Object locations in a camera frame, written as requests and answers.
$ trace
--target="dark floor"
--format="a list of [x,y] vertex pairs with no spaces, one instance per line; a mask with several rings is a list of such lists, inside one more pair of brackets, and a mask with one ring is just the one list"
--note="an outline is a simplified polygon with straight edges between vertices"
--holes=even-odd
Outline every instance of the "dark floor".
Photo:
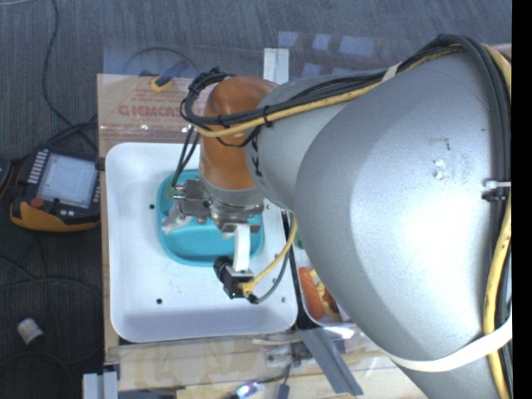
[[[264,48],[289,47],[295,78],[387,67],[443,32],[512,39],[512,0],[11,1],[0,0],[0,156],[14,160],[96,114],[101,72],[160,73],[182,60],[182,76],[214,66],[262,76]],[[95,129],[84,131],[58,145],[94,153]],[[81,374],[102,362],[101,234],[35,234],[11,223],[8,206],[6,194],[0,397],[81,397]],[[27,317],[46,334],[33,349],[16,332]]]

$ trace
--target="brown cylindrical joint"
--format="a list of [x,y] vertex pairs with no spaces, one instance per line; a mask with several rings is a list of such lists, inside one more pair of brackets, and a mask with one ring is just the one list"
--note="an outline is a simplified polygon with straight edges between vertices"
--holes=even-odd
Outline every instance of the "brown cylindrical joint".
[[[249,111],[277,85],[254,76],[234,76],[221,81],[210,93],[205,103],[204,116],[218,116]],[[211,126],[222,130],[222,126]],[[246,138],[246,132],[224,136],[224,142],[237,145]],[[220,144],[215,138],[201,138],[199,170],[216,188],[246,190],[255,187],[244,158],[244,148]]]

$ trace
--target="button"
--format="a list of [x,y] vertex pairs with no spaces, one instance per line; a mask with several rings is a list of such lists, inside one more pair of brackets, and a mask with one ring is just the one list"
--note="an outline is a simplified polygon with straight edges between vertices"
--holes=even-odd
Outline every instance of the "button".
[[35,197],[30,201],[30,205],[34,209],[42,209],[44,207],[44,201],[41,198]]

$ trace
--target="teal plastic container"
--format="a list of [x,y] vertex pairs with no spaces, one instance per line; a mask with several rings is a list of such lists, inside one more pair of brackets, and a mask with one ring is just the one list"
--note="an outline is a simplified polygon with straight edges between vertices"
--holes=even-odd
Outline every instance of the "teal plastic container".
[[[222,255],[234,256],[234,237],[222,238],[222,234],[214,222],[208,218],[205,224],[199,224],[192,219],[186,226],[175,229],[166,234],[162,229],[162,222],[168,217],[174,199],[169,196],[169,186],[173,175],[165,179],[157,193],[157,226],[160,242],[165,252],[176,262],[189,266],[213,266],[214,261]],[[198,177],[197,170],[185,170],[178,179],[179,184]],[[260,224],[261,229],[251,234],[252,259],[264,245],[264,224],[261,215],[249,219],[251,224]]]

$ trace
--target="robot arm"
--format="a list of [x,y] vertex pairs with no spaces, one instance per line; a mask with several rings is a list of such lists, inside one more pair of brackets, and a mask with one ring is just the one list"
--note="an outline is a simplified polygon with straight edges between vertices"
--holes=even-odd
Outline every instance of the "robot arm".
[[[202,135],[200,181],[212,203],[233,211],[229,222],[245,223],[261,197],[296,214],[313,267],[355,324],[391,355],[431,361],[500,325],[494,303],[503,288],[486,291],[489,278],[502,284],[497,273],[509,259],[510,69],[490,48],[441,36],[395,76],[273,87],[212,71],[182,106]],[[213,99],[236,93],[253,102],[196,116],[194,99],[217,82]],[[207,155],[221,141],[234,154],[228,164]],[[244,160],[247,183],[222,184],[209,172],[235,180]],[[449,371],[402,370],[431,398],[506,398],[503,354]]]

